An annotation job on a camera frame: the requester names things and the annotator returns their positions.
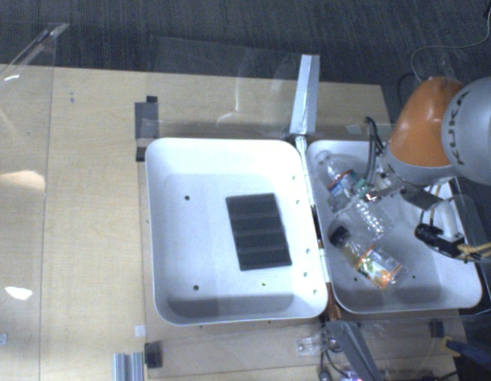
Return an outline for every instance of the wooden surface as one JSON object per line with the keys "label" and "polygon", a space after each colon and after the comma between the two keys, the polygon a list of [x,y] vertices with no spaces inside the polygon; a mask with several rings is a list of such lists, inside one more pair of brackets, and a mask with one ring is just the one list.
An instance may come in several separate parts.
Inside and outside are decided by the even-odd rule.
{"label": "wooden surface", "polygon": [[[261,98],[261,117],[268,120],[269,92],[277,89],[277,102],[289,110],[294,87],[294,82],[279,87],[246,80],[238,103],[234,79],[55,70],[42,254],[43,381],[108,380],[113,354],[141,351],[146,340],[135,333],[137,326],[145,325],[145,294],[134,103],[143,102],[147,94],[156,95],[164,114],[204,124],[215,123],[223,114],[235,116],[237,109],[259,117],[252,104]],[[349,124],[361,124],[364,114],[388,122],[379,87],[320,85],[320,125],[343,132]],[[452,369],[451,360],[427,360],[429,367],[440,363],[442,372]],[[184,379],[313,380],[317,367]]]}

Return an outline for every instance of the white sticker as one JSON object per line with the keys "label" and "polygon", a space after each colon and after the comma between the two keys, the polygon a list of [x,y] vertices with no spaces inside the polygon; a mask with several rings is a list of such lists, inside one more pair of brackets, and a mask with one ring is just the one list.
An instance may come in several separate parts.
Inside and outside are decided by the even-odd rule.
{"label": "white sticker", "polygon": [[0,333],[0,346],[7,344],[7,333]]}
{"label": "white sticker", "polygon": [[134,326],[134,334],[136,337],[146,337],[147,329],[145,328],[145,325]]}

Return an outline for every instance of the clear plastic bottle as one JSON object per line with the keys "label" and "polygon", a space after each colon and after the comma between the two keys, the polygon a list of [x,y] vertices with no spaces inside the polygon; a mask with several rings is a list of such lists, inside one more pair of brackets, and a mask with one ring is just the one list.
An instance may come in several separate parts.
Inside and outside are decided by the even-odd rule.
{"label": "clear plastic bottle", "polygon": [[337,217],[353,227],[365,223],[371,241],[383,237],[393,227],[392,219],[379,203],[367,202],[357,195],[354,169],[328,151],[319,152],[315,159],[317,176],[329,191],[329,203]]}
{"label": "clear plastic bottle", "polygon": [[407,270],[384,249],[365,243],[365,238],[355,232],[352,236],[344,226],[339,226],[330,235],[331,243],[341,251],[355,271],[383,290]]}

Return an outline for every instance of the white cable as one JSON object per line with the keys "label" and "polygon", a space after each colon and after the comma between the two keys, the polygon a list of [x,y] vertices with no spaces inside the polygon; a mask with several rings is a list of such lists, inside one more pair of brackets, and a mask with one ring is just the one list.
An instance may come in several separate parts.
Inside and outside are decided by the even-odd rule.
{"label": "white cable", "polygon": [[482,38],[478,42],[474,42],[472,44],[468,45],[429,45],[427,47],[422,47],[417,49],[415,52],[412,54],[412,59],[411,59],[411,65],[412,65],[412,71],[415,74],[415,77],[419,82],[422,82],[422,79],[420,78],[420,75],[417,73],[415,70],[415,57],[419,55],[420,52],[425,51],[426,49],[433,49],[433,48],[441,48],[441,49],[464,49],[464,48],[472,48],[476,47],[480,44],[484,44],[488,39],[489,35],[491,33],[491,27],[489,26],[489,19],[491,18],[491,6],[489,7],[488,13],[487,13],[487,33],[484,38]]}

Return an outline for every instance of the white plastic tray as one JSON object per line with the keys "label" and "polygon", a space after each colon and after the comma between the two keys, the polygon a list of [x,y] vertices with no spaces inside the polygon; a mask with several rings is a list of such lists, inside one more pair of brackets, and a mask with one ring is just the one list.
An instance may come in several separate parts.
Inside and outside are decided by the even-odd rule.
{"label": "white plastic tray", "polygon": [[[316,141],[307,151],[309,170],[315,170],[315,155],[328,150],[336,156],[344,156],[358,174],[363,174],[368,145],[367,142],[359,141]],[[379,314],[462,309],[479,303],[482,288],[474,264],[464,264],[442,256],[418,241],[413,232],[419,223],[420,209],[408,204],[399,195],[381,200],[392,215],[395,227],[377,244],[404,264],[408,274],[391,289],[383,291],[358,275],[328,240],[327,230],[335,216],[327,203],[326,188],[315,178],[314,173],[311,173],[311,180],[332,287],[343,308],[355,314]],[[448,185],[442,188],[440,196],[451,196]]]}
{"label": "white plastic tray", "polygon": [[[327,286],[298,152],[163,138],[146,153],[155,306],[174,325],[313,318]],[[226,197],[274,193],[292,265],[240,271]]]}

